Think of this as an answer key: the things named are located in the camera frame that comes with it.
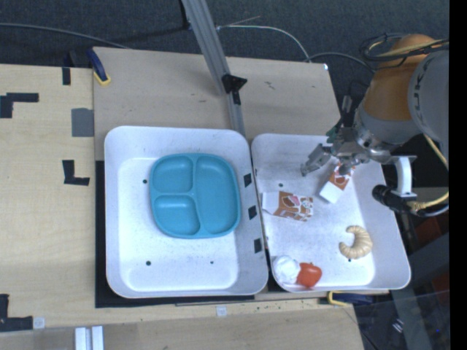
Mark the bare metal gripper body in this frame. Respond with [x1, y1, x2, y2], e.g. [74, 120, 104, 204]
[326, 126, 393, 166]

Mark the orange and white carton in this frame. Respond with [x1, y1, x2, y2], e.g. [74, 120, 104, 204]
[318, 163, 357, 204]
[261, 190, 315, 223]

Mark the white plastic tray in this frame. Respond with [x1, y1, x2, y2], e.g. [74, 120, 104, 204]
[250, 133, 412, 293]
[104, 125, 270, 300]

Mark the beige croissant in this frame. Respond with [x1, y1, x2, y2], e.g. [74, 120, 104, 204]
[338, 225, 374, 260]

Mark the blue divided plate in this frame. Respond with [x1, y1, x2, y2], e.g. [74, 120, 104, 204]
[148, 152, 242, 240]

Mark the white round toy food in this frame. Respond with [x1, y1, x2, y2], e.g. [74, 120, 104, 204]
[272, 254, 301, 286]

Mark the red tomato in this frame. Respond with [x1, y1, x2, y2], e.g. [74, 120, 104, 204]
[296, 262, 323, 289]

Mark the pale wood board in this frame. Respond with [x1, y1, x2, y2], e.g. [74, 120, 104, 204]
[92, 46, 392, 308]

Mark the black cylinder on white bracket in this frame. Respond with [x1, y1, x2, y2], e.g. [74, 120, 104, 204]
[371, 155, 419, 211]

